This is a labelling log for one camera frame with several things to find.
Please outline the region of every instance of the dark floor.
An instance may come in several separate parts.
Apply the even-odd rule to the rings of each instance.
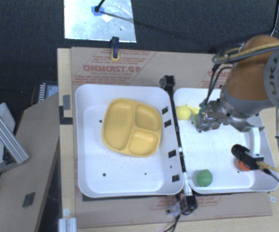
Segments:
[[[275,5],[276,0],[132,0],[137,43],[120,47],[196,53],[212,47],[220,50],[268,33]],[[31,106],[35,86],[41,80],[57,80],[57,48],[108,46],[108,42],[64,39],[63,17],[63,0],[0,0],[0,103],[7,103],[16,121]],[[275,37],[279,38],[279,18]],[[55,181],[45,210],[52,215],[44,221],[47,228],[57,218]]]

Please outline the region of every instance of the yellow divided plate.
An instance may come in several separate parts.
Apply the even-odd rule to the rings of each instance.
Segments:
[[[102,129],[102,139],[108,148],[148,157],[159,147],[161,136],[162,118],[155,108],[129,99],[116,99],[109,104]]]

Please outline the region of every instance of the green ball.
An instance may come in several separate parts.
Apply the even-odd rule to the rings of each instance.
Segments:
[[[201,187],[207,187],[212,182],[212,173],[208,169],[201,170],[197,174],[196,180]]]

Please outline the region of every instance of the table top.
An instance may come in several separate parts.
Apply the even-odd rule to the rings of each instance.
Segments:
[[[192,54],[191,58],[202,58],[201,54]],[[72,94],[72,72],[71,72],[71,50],[58,49],[58,69],[59,69],[59,105],[63,106],[63,95]],[[64,110],[65,117],[72,117],[72,109]],[[271,151],[279,168],[279,152],[275,139],[275,109],[266,109],[261,112],[261,117],[265,125],[265,131],[271,147]],[[71,127],[60,126],[60,147],[61,147],[61,179],[62,179],[62,206],[67,207],[69,213],[64,213],[64,218],[75,217],[75,197],[74,197],[74,162],[73,160],[73,138],[67,137],[73,133]],[[275,232],[279,231],[279,187],[268,194],[271,200],[272,216],[264,217],[243,217],[231,219],[214,219],[203,221],[182,221],[177,224],[175,231],[247,231],[258,228],[259,231]],[[144,225],[125,225],[102,228],[78,229],[79,232],[118,232],[118,231],[163,231],[171,226],[172,223],[154,223]]]

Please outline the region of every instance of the cardboard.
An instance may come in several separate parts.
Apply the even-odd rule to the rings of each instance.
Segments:
[[[63,209],[69,208],[70,212],[64,214],[64,217],[76,217],[78,228],[173,221],[173,217],[166,216],[165,211],[170,205],[176,203],[175,196],[121,197],[112,199],[90,199],[83,196],[78,188],[77,181],[74,93],[80,85],[86,83],[158,86],[159,80],[166,74],[173,74],[175,76],[175,90],[181,87],[206,88],[213,66],[211,62],[212,55],[120,50],[120,60],[113,62],[110,59],[109,49],[75,47],[71,49],[71,53],[69,50],[61,49],[59,54],[59,78],[61,79],[59,82],[59,85],[61,85],[59,87],[60,105],[62,104],[61,98],[65,95],[70,95],[72,97],[71,111],[73,112],[73,124],[68,126],[63,125],[61,128],[61,131],[64,130],[63,128],[66,129],[66,127],[67,131],[73,131],[73,138],[67,135],[68,140],[61,138],[61,141],[71,142],[73,140],[74,145],[73,191],[73,180],[68,183],[63,178],[62,183],[64,183],[62,189],[74,194],[75,206],[71,202],[73,197],[67,196],[66,201],[63,201]],[[221,75],[218,86],[224,83],[227,75],[228,71]],[[198,209],[190,216],[181,217],[181,220],[272,215],[267,193],[210,195],[198,197],[197,200],[199,205]]]

